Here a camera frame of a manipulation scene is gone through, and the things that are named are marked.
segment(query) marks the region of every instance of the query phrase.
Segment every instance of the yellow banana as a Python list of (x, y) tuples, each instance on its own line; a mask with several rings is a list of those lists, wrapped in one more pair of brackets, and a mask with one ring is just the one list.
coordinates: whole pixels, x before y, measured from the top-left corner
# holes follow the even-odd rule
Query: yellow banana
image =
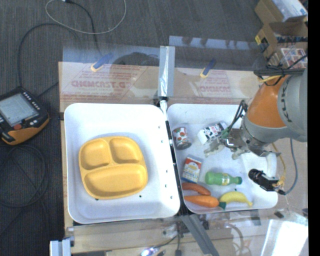
[(253, 205), (253, 203), (247, 199), (246, 195), (239, 191), (231, 191), (223, 194), (220, 197), (219, 202), (225, 202), (226, 204), (229, 204), (231, 202), (240, 202), (247, 203), (249, 206)]

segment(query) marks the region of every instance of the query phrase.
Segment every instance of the green plastic bottle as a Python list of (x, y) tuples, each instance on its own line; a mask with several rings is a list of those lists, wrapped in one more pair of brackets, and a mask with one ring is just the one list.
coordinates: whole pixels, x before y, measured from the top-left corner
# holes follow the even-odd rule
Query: green plastic bottle
[(205, 174), (204, 181), (208, 185), (228, 186), (230, 184), (241, 184), (242, 178), (239, 176), (232, 177), (231, 175), (225, 172), (208, 171)]

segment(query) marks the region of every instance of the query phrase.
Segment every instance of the orange carrot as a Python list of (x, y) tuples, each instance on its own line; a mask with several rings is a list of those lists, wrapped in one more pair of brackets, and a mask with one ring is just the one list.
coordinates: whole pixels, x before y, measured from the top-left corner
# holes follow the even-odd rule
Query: orange carrot
[(185, 195), (184, 200), (199, 206), (214, 208), (219, 206), (219, 200), (210, 195)]
[(203, 196), (210, 196), (211, 192), (210, 190), (206, 189), (204, 186), (201, 186), (196, 183), (191, 183), (191, 182), (184, 182), (182, 183), (182, 189), (183, 190), (193, 190), (198, 192), (199, 194)]

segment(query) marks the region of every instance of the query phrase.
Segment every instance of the gray floor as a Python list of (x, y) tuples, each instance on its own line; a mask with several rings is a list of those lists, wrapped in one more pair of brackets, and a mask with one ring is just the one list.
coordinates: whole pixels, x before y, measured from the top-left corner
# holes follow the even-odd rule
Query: gray floor
[[(124, 11), (122, 0), (73, 1), (91, 14), (96, 32), (113, 27)], [(121, 25), (110, 33), (97, 35), (96, 40), (101, 49), (109, 43), (157, 48), (169, 45), (170, 36), (254, 42), (262, 27), (254, 12), (257, 2), (127, 0)], [(42, 152), (46, 169), (35, 168), (38, 160), (28, 154), (14, 155), (36, 184), (46, 172), (48, 186), (43, 197), (29, 206), (0, 206), (0, 255), (4, 256), (45, 256), (49, 254), (49, 240), (64, 237), (59, 91), (58, 86), (52, 85), (58, 82), (58, 62), (63, 60), (65, 42), (81, 42), (89, 49), (94, 37), (58, 26), (47, 16), (46, 3), (47, 0), (0, 0), (0, 95), (21, 85), (39, 96), (50, 115), (47, 127), (26, 143)], [(92, 31), (87, 13), (74, 4), (55, 0), (48, 10), (70, 27)], [(0, 164), (8, 151), (0, 147)], [(0, 201), (26, 203), (33, 188), (29, 188), (22, 171), (13, 161), (1, 168)]]

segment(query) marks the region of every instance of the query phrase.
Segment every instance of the soda can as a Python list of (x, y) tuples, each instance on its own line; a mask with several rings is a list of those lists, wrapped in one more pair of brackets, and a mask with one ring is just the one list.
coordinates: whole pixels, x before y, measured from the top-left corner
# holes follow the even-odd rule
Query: soda can
[(191, 146), (186, 127), (179, 127), (173, 130), (172, 137), (178, 150), (184, 150)]

